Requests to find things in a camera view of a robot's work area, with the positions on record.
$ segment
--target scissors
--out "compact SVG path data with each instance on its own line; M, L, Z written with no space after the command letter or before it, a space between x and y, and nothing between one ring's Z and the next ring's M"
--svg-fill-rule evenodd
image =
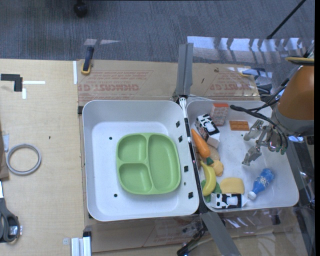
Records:
M18 238L20 233L20 223L17 216L12 214L6 206L2 181L0 179L0 240L12 242Z

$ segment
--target white tape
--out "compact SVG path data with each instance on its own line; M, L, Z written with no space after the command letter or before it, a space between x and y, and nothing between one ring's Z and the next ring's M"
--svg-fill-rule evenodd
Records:
M102 39L102 40L100 41L100 45L113 44L113 43L118 43L118 42L120 42L120 41Z
M77 62L73 61L73 84L76 85L78 83L78 75L77 75Z
M23 81L24 85L45 85L46 81Z
M27 98L27 89L26 88L22 88L22 99L26 99Z
M2 134L4 152L8 152L9 150L9 134Z
M94 46L96 44L96 42L98 41L98 39L91 39L91 38L87 38L84 42L85 46Z

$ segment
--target white tray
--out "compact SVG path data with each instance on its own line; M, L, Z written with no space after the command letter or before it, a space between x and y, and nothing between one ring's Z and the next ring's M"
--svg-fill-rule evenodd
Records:
M213 103L228 103L230 105L240 106L246 109L252 109L262 106L262 101L215 101L215 100L199 100L192 101L187 105L187 115L190 128L197 131L195 120L197 116L209 114ZM272 109L264 108L259 113L270 117ZM271 152L266 147L261 147L262 155L255 161L250 163L250 166L243 165L242 161L249 148L255 145L255 139L249 141L244 140L244 136L248 131L231 130L229 121L248 121L251 127L257 120L244 112L235 111L229 108L228 115L223 126L218 126L220 131L220 143L218 153L220 161L224 165L222 176L217 177L217 182L220 183L228 177L241 178L244 183L244 195L247 196L251 191L255 178L264 168L269 168L275 174L275 179L270 183L269 187L259 193L255 200L250 200L242 208L232 209L216 209L206 203L207 207L215 212L234 212L265 208L280 208L291 207L299 200L299 191L288 161L286 154L281 155L279 152ZM205 179L202 168L199 170L200 181Z
M87 208L94 219L107 222L186 216L198 209L195 172L178 104L168 100L94 100L84 106L82 119ZM181 182L176 190L138 195L121 187L116 147L120 138L133 133L161 133L174 141L181 169Z

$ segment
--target blue bottle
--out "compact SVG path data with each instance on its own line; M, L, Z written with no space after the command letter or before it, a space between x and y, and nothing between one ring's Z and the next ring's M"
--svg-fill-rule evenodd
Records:
M248 198L251 200L256 199L257 194L264 191L270 184L270 182L275 178L275 175L268 168L262 170L260 175L254 180L253 188L248 193Z

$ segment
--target gray carpet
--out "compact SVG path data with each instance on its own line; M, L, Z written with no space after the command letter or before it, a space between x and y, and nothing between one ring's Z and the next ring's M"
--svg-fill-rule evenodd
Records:
M278 85L293 68L284 57L303 55L315 39L315 0L306 0L288 19L272 37L276 49L263 56L255 51L300 0L84 0L88 12L82 18L74 12L76 2L0 1L0 58L73 61L94 45L94 59L177 62L179 45L200 37L194 62L264 67ZM216 46L209 53L203 46L208 38ZM239 39L248 47L232 50ZM293 48L283 49L290 40Z

